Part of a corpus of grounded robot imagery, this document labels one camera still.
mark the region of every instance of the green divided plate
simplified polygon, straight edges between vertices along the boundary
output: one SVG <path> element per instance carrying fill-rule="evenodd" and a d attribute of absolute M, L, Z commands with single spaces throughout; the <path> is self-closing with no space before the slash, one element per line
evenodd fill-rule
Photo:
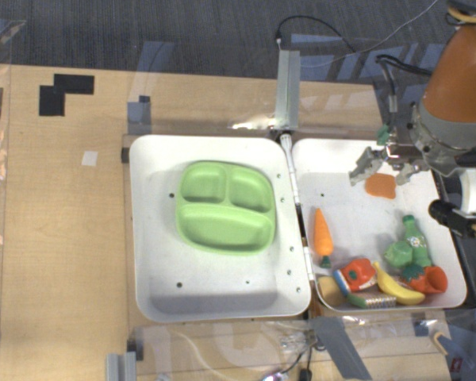
<path fill-rule="evenodd" d="M 194 247 L 250 255 L 275 234 L 275 202 L 262 173 L 236 164 L 201 161 L 182 174 L 176 197 L 176 228 Z"/>

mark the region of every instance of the yellow banana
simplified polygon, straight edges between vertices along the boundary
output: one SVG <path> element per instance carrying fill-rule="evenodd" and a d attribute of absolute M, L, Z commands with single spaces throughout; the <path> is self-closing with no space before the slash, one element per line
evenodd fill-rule
<path fill-rule="evenodd" d="M 378 273 L 378 285 L 385 294 L 396 296 L 397 302 L 402 305 L 417 305 L 422 303 L 425 295 L 418 291 L 411 291 L 399 285 L 391 276 L 382 270 L 381 265 L 376 261 L 374 265 L 375 271 Z"/>

